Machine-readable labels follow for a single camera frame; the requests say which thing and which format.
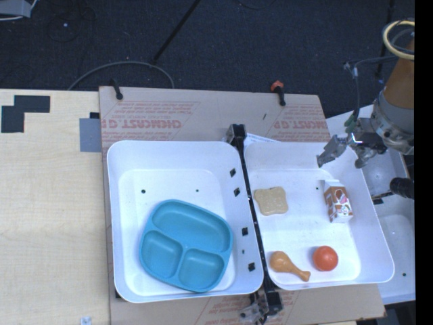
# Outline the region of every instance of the black tape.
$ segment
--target black tape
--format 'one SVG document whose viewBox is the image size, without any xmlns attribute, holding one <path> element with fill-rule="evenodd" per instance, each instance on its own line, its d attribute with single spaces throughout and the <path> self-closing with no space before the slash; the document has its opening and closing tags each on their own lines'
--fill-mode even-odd
<svg viewBox="0 0 433 325">
<path fill-rule="evenodd" d="M 23 133 L 24 113 L 49 113 L 49 96 L 15 95 L 13 106 L 1 107 L 1 132 Z"/>
<path fill-rule="evenodd" d="M 89 118 L 99 119 L 99 112 L 90 112 Z"/>
</svg>

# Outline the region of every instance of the milk carton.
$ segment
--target milk carton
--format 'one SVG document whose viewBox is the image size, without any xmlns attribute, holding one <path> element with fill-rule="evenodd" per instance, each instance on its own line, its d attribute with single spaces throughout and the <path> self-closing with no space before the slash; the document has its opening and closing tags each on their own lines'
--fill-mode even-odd
<svg viewBox="0 0 433 325">
<path fill-rule="evenodd" d="M 346 187 L 338 179 L 325 181 L 323 191 L 331 223 L 346 223 L 353 218 Z"/>
</svg>

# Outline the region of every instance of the toy bread slice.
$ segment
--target toy bread slice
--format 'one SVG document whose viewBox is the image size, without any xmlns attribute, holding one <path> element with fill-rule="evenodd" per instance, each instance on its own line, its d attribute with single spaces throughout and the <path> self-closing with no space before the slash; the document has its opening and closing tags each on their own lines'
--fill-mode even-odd
<svg viewBox="0 0 433 325">
<path fill-rule="evenodd" d="M 281 214 L 287 212 L 289 209 L 286 192 L 282 187 L 257 189 L 254 192 L 254 199 L 257 201 L 260 212 L 263 215 Z"/>
</svg>

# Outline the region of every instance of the toy tomato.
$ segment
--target toy tomato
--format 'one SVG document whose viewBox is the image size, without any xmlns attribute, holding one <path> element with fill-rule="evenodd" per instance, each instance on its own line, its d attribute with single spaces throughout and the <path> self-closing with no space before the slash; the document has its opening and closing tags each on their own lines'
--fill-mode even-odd
<svg viewBox="0 0 433 325">
<path fill-rule="evenodd" d="M 319 271 L 332 271 L 338 264 L 338 255 L 330 246 L 320 246 L 313 253 L 313 262 Z"/>
</svg>

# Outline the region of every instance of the blue divided plate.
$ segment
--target blue divided plate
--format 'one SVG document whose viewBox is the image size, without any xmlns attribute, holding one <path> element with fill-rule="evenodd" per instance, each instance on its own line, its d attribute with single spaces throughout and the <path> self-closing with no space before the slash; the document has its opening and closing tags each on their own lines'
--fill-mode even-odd
<svg viewBox="0 0 433 325">
<path fill-rule="evenodd" d="M 233 233 L 222 217 L 188 202 L 166 200 L 149 216 L 139 258 L 151 276 L 202 293 L 221 281 L 232 247 Z"/>
</svg>

